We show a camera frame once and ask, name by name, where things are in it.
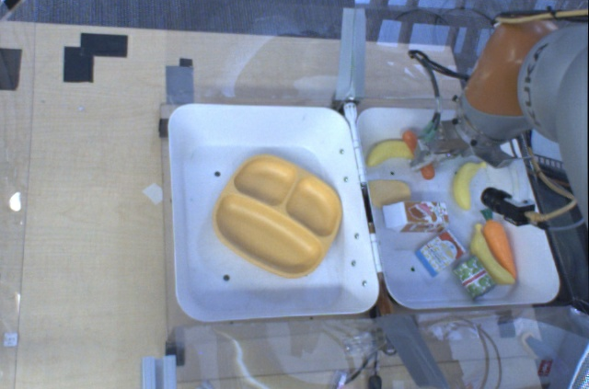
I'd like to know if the yellow divided plate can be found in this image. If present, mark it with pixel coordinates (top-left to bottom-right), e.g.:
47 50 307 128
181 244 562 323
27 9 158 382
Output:
212 154 344 280

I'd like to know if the orange carrot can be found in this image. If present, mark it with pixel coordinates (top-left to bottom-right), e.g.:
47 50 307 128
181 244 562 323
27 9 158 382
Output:
401 129 437 181
479 208 518 281

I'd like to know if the green and red packet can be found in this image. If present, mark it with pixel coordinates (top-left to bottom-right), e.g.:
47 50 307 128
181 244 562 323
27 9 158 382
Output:
452 255 498 301

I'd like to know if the blue and white carton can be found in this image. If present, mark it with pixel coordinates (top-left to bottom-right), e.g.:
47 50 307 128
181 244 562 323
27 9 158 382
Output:
414 229 468 279

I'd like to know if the yellow banana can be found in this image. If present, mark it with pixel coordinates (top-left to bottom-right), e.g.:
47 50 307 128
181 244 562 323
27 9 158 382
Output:
365 139 416 169
468 223 517 287
451 160 489 212

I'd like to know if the white and brown carton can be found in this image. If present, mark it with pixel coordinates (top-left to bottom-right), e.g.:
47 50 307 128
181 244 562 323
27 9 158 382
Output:
382 200 450 235

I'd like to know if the beige bread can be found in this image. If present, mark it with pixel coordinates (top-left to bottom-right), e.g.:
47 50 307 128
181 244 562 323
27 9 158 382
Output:
367 178 412 209

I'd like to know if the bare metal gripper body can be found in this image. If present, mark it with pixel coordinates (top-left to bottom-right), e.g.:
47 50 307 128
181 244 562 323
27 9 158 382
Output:
423 120 517 169

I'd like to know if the white plastic tray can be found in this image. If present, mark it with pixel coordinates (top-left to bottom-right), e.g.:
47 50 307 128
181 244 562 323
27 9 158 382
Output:
356 106 562 311
167 103 381 324

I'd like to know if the thin black and white rod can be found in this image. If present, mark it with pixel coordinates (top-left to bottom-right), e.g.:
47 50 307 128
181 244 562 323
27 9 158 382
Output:
342 100 383 276

